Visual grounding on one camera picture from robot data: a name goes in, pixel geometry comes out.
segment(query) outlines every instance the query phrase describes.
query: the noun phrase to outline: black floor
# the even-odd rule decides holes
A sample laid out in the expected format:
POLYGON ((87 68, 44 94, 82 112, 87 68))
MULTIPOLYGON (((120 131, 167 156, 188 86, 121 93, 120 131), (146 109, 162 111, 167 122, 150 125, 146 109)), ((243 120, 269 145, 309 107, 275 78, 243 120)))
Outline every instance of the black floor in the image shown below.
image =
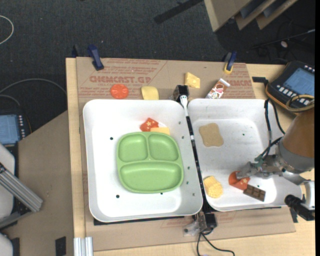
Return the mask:
MULTIPOLYGON (((14 33, 0 44, 0 92, 25 79, 46 79, 66 89, 65 59, 77 45, 86 56, 89 44, 101 57, 219 62, 237 51, 237 62, 315 65, 315 32, 290 39, 288 48, 270 44, 315 28, 316 1, 299 0, 266 28, 253 21, 239 30, 230 20, 213 32, 203 1, 167 19, 156 17, 184 1, 174 0, 0 0, 0 16, 14 33)), ((0 42, 11 32, 0 18, 0 42)), ((37 130, 67 109, 66 95, 52 83, 23 82, 3 91, 25 110, 37 130)), ((0 97, 0 110, 16 103, 0 97)))

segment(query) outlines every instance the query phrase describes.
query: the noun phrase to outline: yellow cheese wedge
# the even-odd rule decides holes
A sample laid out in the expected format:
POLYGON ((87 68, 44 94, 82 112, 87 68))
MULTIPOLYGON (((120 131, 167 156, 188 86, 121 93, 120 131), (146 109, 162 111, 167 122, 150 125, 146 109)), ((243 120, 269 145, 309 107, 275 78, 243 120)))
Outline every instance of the yellow cheese wedge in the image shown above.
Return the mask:
POLYGON ((221 183, 218 182, 213 176, 206 177, 203 180, 203 185, 209 197, 219 198, 224 193, 221 183))
POLYGON ((159 100, 158 89, 154 86, 142 86, 141 92, 144 100, 159 100))
POLYGON ((187 72, 184 76, 184 85, 193 88, 200 88, 200 78, 190 72, 187 72))
POLYGON ((154 127, 150 129, 150 132, 157 132, 170 135, 170 130, 168 127, 154 127))

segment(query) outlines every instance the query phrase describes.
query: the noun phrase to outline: blue screen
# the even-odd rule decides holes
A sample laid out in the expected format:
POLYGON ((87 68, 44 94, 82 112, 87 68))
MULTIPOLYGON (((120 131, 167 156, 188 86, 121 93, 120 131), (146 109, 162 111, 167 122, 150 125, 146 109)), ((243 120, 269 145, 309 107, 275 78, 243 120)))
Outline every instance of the blue screen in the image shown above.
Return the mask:
POLYGON ((315 75, 298 68, 283 84, 284 87, 295 91, 297 94, 315 96, 315 75))
POLYGON ((18 120, 15 114, 0 115, 0 142, 14 144, 20 140, 18 120))

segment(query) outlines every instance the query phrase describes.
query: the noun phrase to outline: brown chocolate bar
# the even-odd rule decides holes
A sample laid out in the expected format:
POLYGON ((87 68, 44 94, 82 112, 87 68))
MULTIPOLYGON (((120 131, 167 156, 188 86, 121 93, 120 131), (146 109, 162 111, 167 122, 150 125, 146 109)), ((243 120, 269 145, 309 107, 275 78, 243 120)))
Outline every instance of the brown chocolate bar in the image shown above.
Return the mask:
POLYGON ((249 184, 243 193, 262 202, 265 201, 266 192, 249 184))

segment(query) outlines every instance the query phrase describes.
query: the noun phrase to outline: green plate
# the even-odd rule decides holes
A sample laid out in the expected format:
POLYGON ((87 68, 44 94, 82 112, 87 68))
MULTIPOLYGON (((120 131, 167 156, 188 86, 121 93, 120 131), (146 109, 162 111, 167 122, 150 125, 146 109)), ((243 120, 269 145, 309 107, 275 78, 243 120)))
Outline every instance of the green plate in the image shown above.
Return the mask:
POLYGON ((160 132, 133 132, 122 136, 116 148, 122 185, 136 193, 162 193, 179 187, 184 169, 179 147, 160 132))

